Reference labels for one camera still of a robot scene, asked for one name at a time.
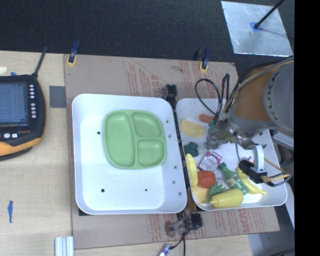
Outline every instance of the white tray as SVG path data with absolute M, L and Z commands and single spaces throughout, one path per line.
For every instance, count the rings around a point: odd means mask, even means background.
M 117 110 L 148 111 L 163 126 L 166 158 L 146 169 L 109 163 L 103 142 L 104 117 Z M 75 197 L 91 215 L 177 213 L 187 204 L 183 166 L 170 104 L 161 98 L 81 94 L 72 102 Z
M 213 112 L 216 112 L 217 106 L 218 106 L 217 99 L 202 99 L 202 100 Z M 199 155 L 194 157 L 194 161 L 198 166 L 207 152 L 206 141 L 207 141 L 207 133 L 209 128 L 207 123 L 199 120 L 199 115 L 205 114 L 208 116 L 213 116 L 213 114 L 210 113 L 209 110 L 207 110 L 207 108 L 197 98 L 184 98 L 179 100 L 176 105 L 176 114 L 179 122 L 182 119 L 186 119 L 205 128 L 205 133 L 200 138 L 189 137 L 180 131 L 182 145 L 187 145 L 190 142 L 194 142 L 198 145 L 197 149 L 199 151 Z M 262 135 L 258 135 L 254 137 L 253 141 L 258 144 L 266 144 L 267 146 L 263 150 L 265 158 L 267 158 L 272 163 L 279 166 L 279 164 L 277 164 L 278 158 L 275 152 L 275 148 L 268 130 L 263 132 Z M 223 157 L 222 161 L 225 162 L 228 169 L 232 171 L 236 170 L 239 164 L 239 161 L 238 161 L 236 147 L 234 143 L 223 144 L 218 149 L 215 149 L 214 151 Z M 241 146 L 238 146 L 238 151 L 241 158 L 252 157 L 252 159 L 254 159 L 253 150 L 244 150 Z M 267 162 L 264 162 L 264 167 L 268 171 L 267 173 L 268 176 L 273 176 L 280 172 L 279 170 L 277 170 L 275 167 L 268 164 Z M 229 188 L 229 186 L 224 181 L 222 173 L 219 170 L 215 172 L 215 177 L 219 184 L 222 184 L 224 187 Z M 255 185 L 260 189 L 265 190 L 267 193 L 265 195 L 247 193 L 246 195 L 244 195 L 243 202 L 236 207 L 232 207 L 233 209 L 279 206 L 286 202 L 287 188 L 285 184 L 282 184 L 276 187 L 271 187 L 264 183 L 255 184 Z M 216 208 L 209 202 L 200 204 L 198 203 L 194 194 L 192 194 L 192 197 L 196 205 L 205 211 L 228 209 L 225 207 Z

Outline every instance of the toy tomato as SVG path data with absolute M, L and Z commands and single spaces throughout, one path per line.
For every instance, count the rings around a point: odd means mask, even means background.
M 210 189 L 216 183 L 216 175 L 209 170 L 198 172 L 198 185 L 205 189 Z

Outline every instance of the green plate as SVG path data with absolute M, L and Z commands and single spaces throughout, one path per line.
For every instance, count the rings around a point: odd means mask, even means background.
M 103 122 L 103 142 L 108 160 L 121 169 L 147 169 L 166 158 L 164 128 L 148 111 L 116 110 Z

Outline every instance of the wooden table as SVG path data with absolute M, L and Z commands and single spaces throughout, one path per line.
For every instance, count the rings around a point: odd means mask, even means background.
M 8 73 L 32 74 L 41 53 L 0 51 Z M 38 72 L 46 99 L 44 139 L 31 151 L 0 161 L 0 255 L 54 255 L 56 237 L 73 235 L 65 108 L 50 108 L 49 87 L 65 86 L 63 54 L 47 53 Z M 13 202 L 12 222 L 8 205 Z M 157 256 L 164 243 L 75 250 L 76 256 Z M 182 243 L 170 256 L 183 255 Z M 186 255 L 250 256 L 247 235 L 192 239 Z

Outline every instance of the cardboard sheet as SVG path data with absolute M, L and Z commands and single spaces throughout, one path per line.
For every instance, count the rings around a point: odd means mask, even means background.
M 108 214 L 86 215 L 79 211 L 75 199 L 73 127 L 71 104 L 83 93 L 158 97 L 162 88 L 176 85 L 177 99 L 196 98 L 195 83 L 202 78 L 212 80 L 221 90 L 223 77 L 230 75 L 230 92 L 238 75 L 232 63 L 209 62 L 208 72 L 200 73 L 199 61 L 78 55 L 74 66 L 66 64 L 66 91 L 69 169 L 71 180 L 72 228 L 75 249 L 110 247 L 176 241 L 169 237 L 165 223 L 174 223 L 172 214 Z M 197 87 L 202 98 L 217 98 L 212 85 Z M 186 239 L 236 236 L 279 231 L 274 207 L 228 209 L 201 212 L 203 227 L 190 232 Z

